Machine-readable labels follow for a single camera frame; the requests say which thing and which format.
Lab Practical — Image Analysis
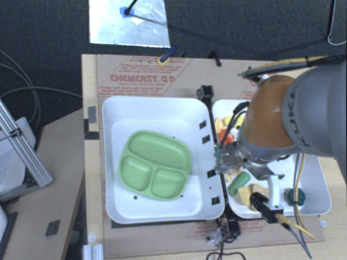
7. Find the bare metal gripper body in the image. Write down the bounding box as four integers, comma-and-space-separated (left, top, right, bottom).
215, 141, 254, 176

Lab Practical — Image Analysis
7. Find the red-orange toy food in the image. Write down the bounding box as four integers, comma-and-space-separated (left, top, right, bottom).
217, 129, 235, 146

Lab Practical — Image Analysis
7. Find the green cylinder toy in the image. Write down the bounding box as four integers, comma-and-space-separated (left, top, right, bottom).
227, 171, 252, 196

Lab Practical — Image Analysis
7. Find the orange and yellow pizza slice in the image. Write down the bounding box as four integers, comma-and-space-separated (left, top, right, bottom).
215, 117, 226, 135

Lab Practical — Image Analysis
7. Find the yellow banana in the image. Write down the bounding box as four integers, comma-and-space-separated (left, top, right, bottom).
223, 114, 246, 129

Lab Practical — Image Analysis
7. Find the yellow bread wedge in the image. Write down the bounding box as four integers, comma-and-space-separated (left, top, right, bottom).
234, 183, 269, 207

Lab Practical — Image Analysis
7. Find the thin black rod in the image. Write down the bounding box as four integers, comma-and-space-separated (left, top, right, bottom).
204, 96, 232, 222

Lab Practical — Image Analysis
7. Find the green broccoli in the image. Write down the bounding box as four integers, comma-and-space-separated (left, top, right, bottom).
286, 187, 307, 207

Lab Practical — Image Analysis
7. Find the green divided plate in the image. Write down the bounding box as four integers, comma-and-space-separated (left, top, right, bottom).
118, 129, 193, 202

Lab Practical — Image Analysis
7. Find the white plastic tray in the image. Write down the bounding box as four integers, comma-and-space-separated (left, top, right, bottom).
101, 95, 226, 225
211, 99, 332, 219

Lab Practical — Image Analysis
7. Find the brown cardboard board red print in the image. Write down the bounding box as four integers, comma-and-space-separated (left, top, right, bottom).
96, 54, 325, 253

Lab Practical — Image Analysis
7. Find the black cylinder on white bracket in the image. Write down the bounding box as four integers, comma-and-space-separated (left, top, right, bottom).
249, 173, 286, 224

